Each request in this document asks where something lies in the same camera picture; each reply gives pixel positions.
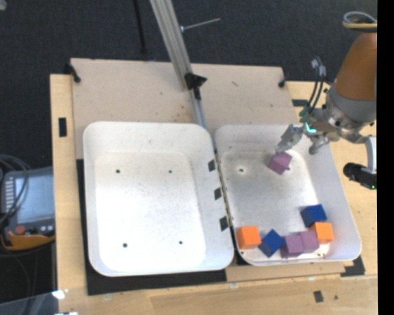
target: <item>cube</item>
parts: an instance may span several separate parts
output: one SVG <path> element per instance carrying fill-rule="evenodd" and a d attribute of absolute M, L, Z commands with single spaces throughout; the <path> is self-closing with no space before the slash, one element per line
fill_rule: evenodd
<path fill-rule="evenodd" d="M 334 239 L 333 226 L 329 222 L 315 222 L 309 229 L 315 231 L 319 244 L 327 244 Z"/>
<path fill-rule="evenodd" d="M 261 244 L 261 237 L 256 226 L 243 226 L 236 232 L 236 240 L 240 249 L 255 249 Z"/>
<path fill-rule="evenodd" d="M 317 233 L 313 230 L 302 231 L 299 233 L 302 239 L 303 252 L 310 253 L 320 247 L 318 242 Z"/>
<path fill-rule="evenodd" d="M 283 257 L 296 257 L 305 251 L 300 234 L 284 236 L 284 244 L 280 248 Z"/>
<path fill-rule="evenodd" d="M 289 168 L 289 163 L 291 159 L 292 157 L 288 153 L 281 152 L 280 154 L 275 154 L 271 158 L 267 167 L 281 175 L 285 170 Z"/>
<path fill-rule="evenodd" d="M 308 228 L 315 222 L 325 222 L 327 220 L 326 212 L 321 204 L 310 205 L 301 211 L 303 223 Z"/>
<path fill-rule="evenodd" d="M 284 239 L 276 231 L 271 229 L 270 232 L 261 240 L 261 244 L 258 248 L 262 250 L 266 256 L 271 257 L 278 249 L 280 249 L 283 243 Z"/>

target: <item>empty white tray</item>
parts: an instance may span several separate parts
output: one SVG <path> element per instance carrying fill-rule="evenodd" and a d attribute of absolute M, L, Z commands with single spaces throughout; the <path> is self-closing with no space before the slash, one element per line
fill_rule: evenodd
<path fill-rule="evenodd" d="M 292 156 L 289 170 L 279 175 L 267 167 L 274 156 L 274 146 L 287 127 L 226 125 L 217 130 L 219 168 L 233 228 L 237 231 L 241 226 L 256 225 L 261 237 L 271 229 L 281 236 L 295 234 L 307 230 L 301 210 L 322 204 L 327 221 L 332 223 L 334 240 L 298 257 L 282 258 L 280 251 L 267 257 L 255 248 L 241 251 L 242 258 L 258 266 L 356 259 L 361 252 L 361 240 L 329 145 L 312 156 L 308 151 L 311 141 L 303 136 L 286 151 Z"/>
<path fill-rule="evenodd" d="M 83 135 L 89 259 L 105 276 L 220 270 L 234 255 L 213 144 L 189 123 Z"/>

